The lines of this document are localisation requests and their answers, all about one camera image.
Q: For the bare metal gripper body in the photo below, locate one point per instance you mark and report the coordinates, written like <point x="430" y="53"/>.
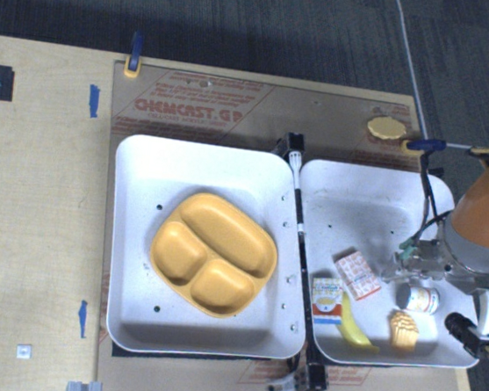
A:
<point x="435" y="260"/>

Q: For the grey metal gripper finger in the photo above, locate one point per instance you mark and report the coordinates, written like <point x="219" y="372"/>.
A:
<point x="403" y="262"/>
<point x="396" y="277"/>

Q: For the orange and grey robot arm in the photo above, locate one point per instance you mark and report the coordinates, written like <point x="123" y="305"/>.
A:
<point x="488" y="211"/>

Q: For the small white can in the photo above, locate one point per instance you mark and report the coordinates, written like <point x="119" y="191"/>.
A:
<point x="419" y="299"/>

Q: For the orange and white carton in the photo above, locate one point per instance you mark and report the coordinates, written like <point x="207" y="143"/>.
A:
<point x="357" y="275"/>

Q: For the orange ridged toy food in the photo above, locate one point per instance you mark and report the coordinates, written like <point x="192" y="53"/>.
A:
<point x="404" y="331"/>

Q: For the yellow banana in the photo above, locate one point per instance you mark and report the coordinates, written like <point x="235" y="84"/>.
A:
<point x="353" y="333"/>

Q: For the white blue and red carton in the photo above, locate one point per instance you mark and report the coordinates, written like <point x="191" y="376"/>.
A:
<point x="327" y="301"/>

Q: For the white plastic tray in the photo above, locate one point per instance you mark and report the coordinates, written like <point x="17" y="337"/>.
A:
<point x="142" y="239"/>
<point x="358" y="204"/>

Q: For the thin black and white rod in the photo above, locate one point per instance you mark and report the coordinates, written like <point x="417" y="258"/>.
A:
<point x="300" y="223"/>

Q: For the pale yellow biscuit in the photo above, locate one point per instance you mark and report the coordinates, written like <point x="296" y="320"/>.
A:
<point x="386" y="128"/>

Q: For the orange divided plate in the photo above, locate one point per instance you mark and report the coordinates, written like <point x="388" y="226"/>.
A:
<point x="213" y="253"/>

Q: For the brown cardboard board red print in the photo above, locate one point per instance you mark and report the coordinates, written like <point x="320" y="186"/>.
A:
<point x="254" y="116"/>

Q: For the black cylinder on white bracket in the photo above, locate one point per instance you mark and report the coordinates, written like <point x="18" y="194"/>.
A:
<point x="471" y="333"/>

